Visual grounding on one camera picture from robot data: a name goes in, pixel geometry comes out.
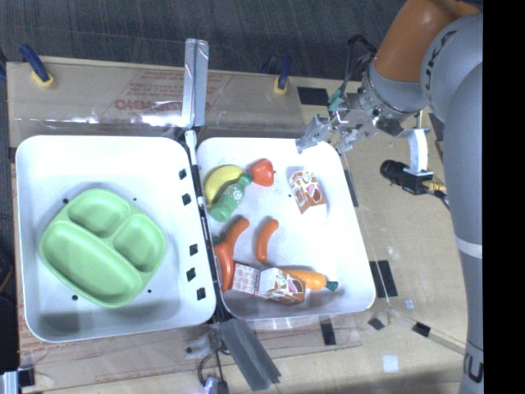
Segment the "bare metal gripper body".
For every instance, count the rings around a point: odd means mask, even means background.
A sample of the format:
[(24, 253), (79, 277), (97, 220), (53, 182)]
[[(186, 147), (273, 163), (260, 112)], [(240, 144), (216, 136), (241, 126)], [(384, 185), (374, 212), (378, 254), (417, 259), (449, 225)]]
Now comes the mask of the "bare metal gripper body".
[(328, 99), (329, 121), (333, 128), (351, 139), (372, 137), (378, 131), (397, 137), (404, 130), (405, 112), (391, 107), (375, 94), (340, 94)]

